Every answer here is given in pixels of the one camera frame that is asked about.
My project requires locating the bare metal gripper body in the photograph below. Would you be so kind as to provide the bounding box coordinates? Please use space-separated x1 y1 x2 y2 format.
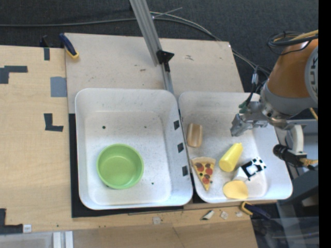
239 100 288 129

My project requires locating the white plastic tray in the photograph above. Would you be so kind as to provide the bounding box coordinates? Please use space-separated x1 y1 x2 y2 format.
178 91 294 205
74 87 194 211

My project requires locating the yellow bottle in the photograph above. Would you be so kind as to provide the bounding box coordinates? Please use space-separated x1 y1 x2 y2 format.
218 142 244 173

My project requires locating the tan bread bun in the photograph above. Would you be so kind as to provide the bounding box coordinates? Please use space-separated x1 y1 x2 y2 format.
186 122 203 148

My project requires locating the white and black carton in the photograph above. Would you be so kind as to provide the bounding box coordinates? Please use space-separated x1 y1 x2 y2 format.
232 157 267 182

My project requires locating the pizza slice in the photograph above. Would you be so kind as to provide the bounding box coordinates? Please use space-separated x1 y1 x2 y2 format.
190 156 217 192

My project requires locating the yellow potato crisp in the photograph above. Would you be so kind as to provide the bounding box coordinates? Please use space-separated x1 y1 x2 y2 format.
222 179 249 200

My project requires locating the green bowl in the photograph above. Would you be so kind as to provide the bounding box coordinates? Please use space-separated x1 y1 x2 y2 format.
96 143 145 190

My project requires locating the pale wood board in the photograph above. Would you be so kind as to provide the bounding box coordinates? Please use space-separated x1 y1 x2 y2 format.
64 32 278 212

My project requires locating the black cylinder on white bracket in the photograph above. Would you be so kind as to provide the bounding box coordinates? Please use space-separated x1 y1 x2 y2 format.
273 124 308 168

